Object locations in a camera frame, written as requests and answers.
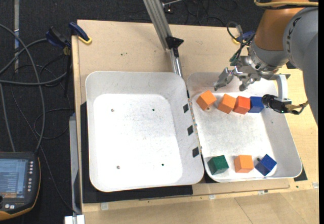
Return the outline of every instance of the black fabric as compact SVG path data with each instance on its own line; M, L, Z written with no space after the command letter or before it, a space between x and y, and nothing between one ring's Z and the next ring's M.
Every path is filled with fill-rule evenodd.
M148 13L142 0L19 0L19 30L20 37L26 43L36 39L44 38L46 31L51 27L55 28L64 35L69 36L68 23L77 19L91 20L112 20L112 21L136 21L150 22ZM188 24L188 25L208 25L223 26L229 21L235 21L242 26L244 32L256 30L263 14L263 10L254 5L253 0L205 0L202 7L199 0L178 2L173 6L174 13L166 14L170 24ZM0 10L0 21L9 16L3 7ZM10 47L1 51L0 65L4 60L12 57L13 42L11 38L3 32L0 32L1 40L5 39L11 43ZM30 49L38 65L45 66L49 61L62 54L62 50L52 47L49 44L39 44ZM48 69L56 76L65 70L66 59L58 60L51 64ZM30 61L26 54L20 58L20 65L28 65ZM13 68L4 75L2 79L12 77ZM41 80L51 79L51 73L44 71L41 74ZM35 81L34 73L31 67L24 67L14 75L16 80ZM69 81L67 98L63 97L62 86L44 87L46 98L46 109L54 110L57 108L73 107L73 81L72 76ZM37 137L33 131L34 123L41 114L41 104L39 101L39 91L37 87L14 87L13 92L19 107L17 107L11 95L10 86L4 86L8 117L14 136L14 141L18 151L30 151L35 149ZM48 137L56 136L65 130L70 111L54 111L47 114L47 125L45 135ZM10 143L6 132L4 131L3 118L0 118L0 148L10 151ZM36 128L40 131L41 120L36 123ZM56 192L52 179L54 178L56 186L60 191L64 201L71 205L70 188L70 156L69 156L69 133L54 140L44 140L40 160L42 167L41 194L36 204L36 209L25 215L25 223L28 224L57 224L63 223L64 216L72 215L71 210L64 205ZM17 223L19 219L4 221L4 223Z
M82 144L82 180L83 202L110 202L121 200L148 199L167 196L192 195L192 186L170 186L149 189L103 193L97 190L89 178L89 147L87 104L81 105L81 144Z

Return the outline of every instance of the blue block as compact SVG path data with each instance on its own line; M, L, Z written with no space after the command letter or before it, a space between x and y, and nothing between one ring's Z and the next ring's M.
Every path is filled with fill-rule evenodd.
M271 172L271 170L273 170L275 165L277 165L277 162L268 154L266 154L255 166L255 168L264 176L266 176Z
M262 104L262 97L250 97L251 109L249 113L259 113L263 110L264 105Z

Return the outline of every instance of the cube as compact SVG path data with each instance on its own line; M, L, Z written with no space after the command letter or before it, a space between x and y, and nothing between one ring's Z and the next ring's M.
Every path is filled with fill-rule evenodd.
M262 103L262 97L250 97L251 101L251 108L249 110L249 113L260 113L264 105Z
M250 98L238 96L236 98L236 103L233 109L233 112L246 114L251 108Z
M208 90L204 93L202 93L198 99L197 99L197 103L199 104L199 106L203 109L206 110L208 107L210 107L213 103L216 102L216 97L213 95L213 93Z
M266 176L271 172L271 170L273 170L275 165L277 165L277 162L268 154L266 154L255 166L255 168L264 176Z
M207 165L212 174L223 173L229 168L224 155L212 157Z
M234 166L236 173L248 173L254 168L253 159L251 155L238 155L234 159Z
M235 106L236 98L228 94L224 94L222 101L219 103L217 109L229 114Z

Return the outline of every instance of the black bracket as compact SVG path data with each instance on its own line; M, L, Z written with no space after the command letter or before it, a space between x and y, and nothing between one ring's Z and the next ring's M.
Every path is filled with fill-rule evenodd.
M169 49L170 50L173 49L174 56L178 58L179 57L178 47L183 43L183 40L172 36L168 36L166 38L166 41Z

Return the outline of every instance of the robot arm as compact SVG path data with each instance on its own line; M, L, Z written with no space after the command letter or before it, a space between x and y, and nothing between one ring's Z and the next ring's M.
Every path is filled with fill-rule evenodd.
M214 83L215 90L227 85L234 76L242 81L240 91L261 78L276 79L279 68L290 61L303 71L308 103L318 124L318 3L308 0L272 0L269 3L255 0L255 3L267 9L248 47L248 55L238 58L234 70L225 68Z

